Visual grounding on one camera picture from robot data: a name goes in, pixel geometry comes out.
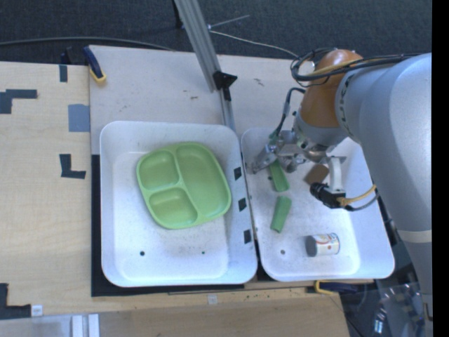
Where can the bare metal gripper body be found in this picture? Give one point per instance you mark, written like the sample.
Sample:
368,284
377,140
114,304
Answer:
293,149

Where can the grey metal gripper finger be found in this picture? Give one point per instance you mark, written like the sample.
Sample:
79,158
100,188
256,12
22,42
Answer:
264,160
292,163

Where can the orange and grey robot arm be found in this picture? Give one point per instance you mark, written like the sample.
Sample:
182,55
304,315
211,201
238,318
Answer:
393,125

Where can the green curved toy piece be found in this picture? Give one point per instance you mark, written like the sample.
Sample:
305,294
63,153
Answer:
279,181
280,214

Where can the brown square biscuit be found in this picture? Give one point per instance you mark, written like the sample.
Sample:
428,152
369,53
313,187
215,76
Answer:
316,174

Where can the white plastic tray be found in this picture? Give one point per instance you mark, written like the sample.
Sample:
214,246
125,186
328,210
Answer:
315,219
168,258

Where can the green divided plate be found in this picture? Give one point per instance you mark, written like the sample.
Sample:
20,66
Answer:
196,174

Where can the small white can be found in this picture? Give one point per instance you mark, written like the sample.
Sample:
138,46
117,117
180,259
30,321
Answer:
326,244

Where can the black cylinder on white bracket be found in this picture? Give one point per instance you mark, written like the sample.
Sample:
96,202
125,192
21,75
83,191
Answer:
328,195

